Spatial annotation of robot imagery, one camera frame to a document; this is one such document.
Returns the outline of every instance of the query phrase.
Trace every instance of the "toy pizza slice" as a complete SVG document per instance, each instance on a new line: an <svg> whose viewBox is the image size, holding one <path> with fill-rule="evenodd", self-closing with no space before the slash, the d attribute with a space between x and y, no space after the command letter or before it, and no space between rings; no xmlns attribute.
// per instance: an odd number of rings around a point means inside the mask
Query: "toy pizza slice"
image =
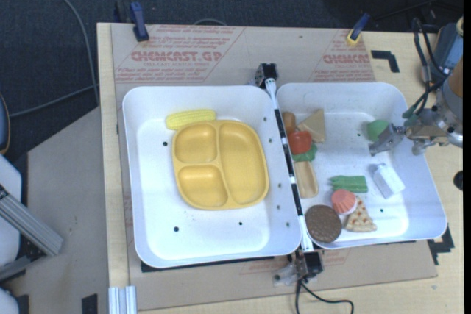
<svg viewBox="0 0 471 314"><path fill-rule="evenodd" d="M363 200L358 197L356 210L348 216L345 229L351 232L374 232L377 229L376 224L368 215Z"/></svg>

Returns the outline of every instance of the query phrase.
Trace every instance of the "toy tomato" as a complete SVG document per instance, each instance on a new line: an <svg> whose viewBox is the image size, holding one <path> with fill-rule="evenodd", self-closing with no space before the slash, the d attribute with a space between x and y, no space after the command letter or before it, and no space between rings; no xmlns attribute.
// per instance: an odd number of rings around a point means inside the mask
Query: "toy tomato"
<svg viewBox="0 0 471 314"><path fill-rule="evenodd" d="M309 131L296 131L288 135L288 144L292 154L306 153L311 149L312 136Z"/></svg>

